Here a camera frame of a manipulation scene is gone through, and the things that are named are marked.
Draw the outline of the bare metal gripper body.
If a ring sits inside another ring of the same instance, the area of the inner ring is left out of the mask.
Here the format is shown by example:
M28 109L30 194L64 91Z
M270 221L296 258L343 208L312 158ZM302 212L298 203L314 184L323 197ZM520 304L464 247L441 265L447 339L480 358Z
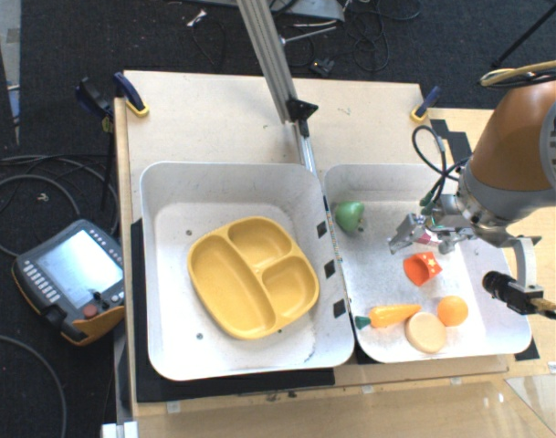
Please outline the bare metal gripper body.
M425 227L433 234L456 232L465 240L481 239L493 246L511 246L510 221L500 218L476 198L442 194L424 208Z

